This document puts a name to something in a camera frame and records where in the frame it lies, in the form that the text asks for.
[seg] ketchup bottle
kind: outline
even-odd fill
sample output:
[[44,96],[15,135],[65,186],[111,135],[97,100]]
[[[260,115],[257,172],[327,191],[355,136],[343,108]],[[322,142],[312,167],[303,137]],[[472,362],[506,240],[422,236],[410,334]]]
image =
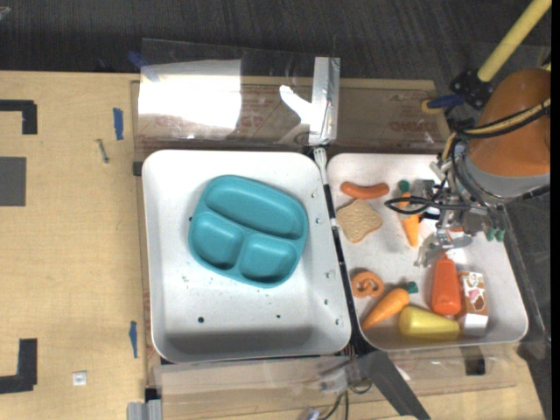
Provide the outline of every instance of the ketchup bottle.
[[455,262],[442,256],[436,261],[431,289],[431,309],[443,316],[454,316],[461,311],[461,294]]

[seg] toy sink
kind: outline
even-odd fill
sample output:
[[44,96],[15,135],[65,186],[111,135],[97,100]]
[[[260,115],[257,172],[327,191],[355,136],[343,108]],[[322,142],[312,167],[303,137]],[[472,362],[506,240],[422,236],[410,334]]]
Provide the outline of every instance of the toy sink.
[[332,354],[348,343],[313,161],[295,152],[161,150],[142,175],[152,338],[164,358]]

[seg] chocolate milk carton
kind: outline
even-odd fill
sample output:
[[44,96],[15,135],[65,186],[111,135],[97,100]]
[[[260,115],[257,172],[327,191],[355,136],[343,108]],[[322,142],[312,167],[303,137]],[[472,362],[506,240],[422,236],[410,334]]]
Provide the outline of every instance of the chocolate milk carton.
[[457,321],[461,325],[463,334],[484,336],[488,323],[484,277],[479,272],[462,270],[458,273],[458,281],[463,296],[463,304],[457,315]]

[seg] teal divided plate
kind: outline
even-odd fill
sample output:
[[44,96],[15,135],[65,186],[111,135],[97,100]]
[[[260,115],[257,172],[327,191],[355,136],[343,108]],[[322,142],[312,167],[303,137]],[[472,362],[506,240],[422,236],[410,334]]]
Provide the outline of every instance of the teal divided plate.
[[207,269],[270,288],[298,266],[307,230],[307,213],[289,194],[249,178],[220,176],[200,196],[189,248]]

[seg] orange ring-shaped toy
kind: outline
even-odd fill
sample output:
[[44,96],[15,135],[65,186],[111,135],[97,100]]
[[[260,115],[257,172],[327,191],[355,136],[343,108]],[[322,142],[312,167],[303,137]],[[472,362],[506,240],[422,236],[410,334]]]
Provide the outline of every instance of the orange ring-shaped toy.
[[376,298],[383,291],[385,291],[385,284],[382,279],[370,270],[364,270],[352,277],[352,293],[357,298],[365,298],[367,296]]

